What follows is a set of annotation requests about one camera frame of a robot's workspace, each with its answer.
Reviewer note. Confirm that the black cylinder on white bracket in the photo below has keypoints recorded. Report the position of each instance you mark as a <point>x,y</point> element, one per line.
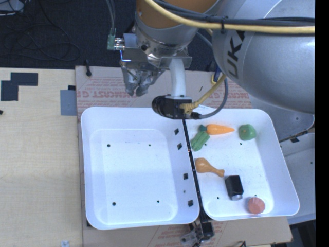
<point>169,108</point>

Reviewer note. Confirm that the green bell pepper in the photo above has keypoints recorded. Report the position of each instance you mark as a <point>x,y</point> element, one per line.
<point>247,132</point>

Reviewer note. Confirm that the tan chicken drumstick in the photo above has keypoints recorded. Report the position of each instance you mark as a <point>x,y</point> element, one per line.
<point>204,165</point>

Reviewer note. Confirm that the black can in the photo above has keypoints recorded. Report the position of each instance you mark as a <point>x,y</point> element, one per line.
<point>234,186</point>

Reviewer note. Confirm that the white plastic tray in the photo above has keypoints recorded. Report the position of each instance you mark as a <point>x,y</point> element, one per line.
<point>246,163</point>
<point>133,176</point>

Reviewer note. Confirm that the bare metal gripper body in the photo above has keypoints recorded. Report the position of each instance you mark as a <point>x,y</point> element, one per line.
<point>144,63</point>

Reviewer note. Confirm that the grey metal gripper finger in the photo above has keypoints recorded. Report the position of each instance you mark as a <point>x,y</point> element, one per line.
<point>131,85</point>
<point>145,86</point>

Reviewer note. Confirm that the green ridged vegetable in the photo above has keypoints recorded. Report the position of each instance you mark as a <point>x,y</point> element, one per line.
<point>199,141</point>

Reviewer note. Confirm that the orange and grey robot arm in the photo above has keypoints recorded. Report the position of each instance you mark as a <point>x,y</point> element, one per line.
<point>270,60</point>

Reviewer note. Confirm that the orange carrot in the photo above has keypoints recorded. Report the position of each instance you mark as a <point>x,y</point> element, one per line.
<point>219,129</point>

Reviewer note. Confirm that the brown cardboard board red print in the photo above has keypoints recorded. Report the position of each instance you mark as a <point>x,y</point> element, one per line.
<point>102,91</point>

